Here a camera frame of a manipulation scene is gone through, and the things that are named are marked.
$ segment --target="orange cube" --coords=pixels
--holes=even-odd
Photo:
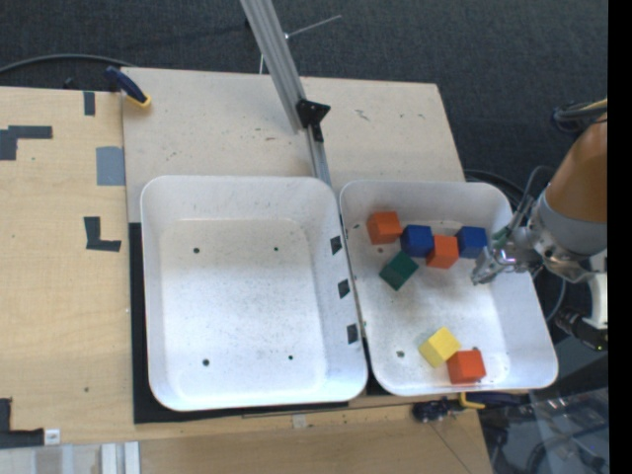
[[[394,210],[374,212],[366,221],[371,244],[390,244],[404,232]]]
[[[478,350],[456,352],[446,363],[452,384],[473,383],[487,374]]]
[[[447,235],[434,236],[434,248],[426,256],[428,267],[449,269],[458,260],[458,241],[456,237]]]

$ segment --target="white plastic bin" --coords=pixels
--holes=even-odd
[[[343,402],[367,367],[338,204],[314,178],[141,195],[149,383],[177,411]]]
[[[473,260],[449,270],[420,268],[395,291],[380,276],[400,243],[371,245],[366,220],[380,210],[397,211],[402,226],[428,225],[433,234],[454,235],[462,225],[486,229],[488,238],[507,224],[512,210],[498,189],[480,183],[356,181],[341,191],[341,212],[372,370],[400,396],[548,386],[557,357],[529,274],[502,274],[474,285]],[[447,366],[437,368],[418,346],[440,327],[464,350],[481,351],[487,375],[453,385]]]

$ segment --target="metal rod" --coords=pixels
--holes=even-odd
[[[263,72],[265,61],[289,122],[294,131],[298,132],[303,129],[303,125],[296,106],[299,101],[306,99],[305,91],[289,51],[285,33],[278,22],[273,1],[240,0],[240,2],[263,55],[260,73]],[[322,142],[313,138],[311,127],[307,128],[307,142],[314,175],[331,186],[325,147]]]

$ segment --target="yellow cube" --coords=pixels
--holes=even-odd
[[[447,328],[441,327],[419,346],[419,353],[430,365],[438,367],[460,349],[461,343]]]

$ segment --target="blue cube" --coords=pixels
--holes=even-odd
[[[474,259],[487,247],[487,233],[478,226],[462,226],[456,233],[456,241],[459,256]]]
[[[414,258],[425,258],[435,247],[433,231],[424,225],[408,225],[399,240],[402,251]]]

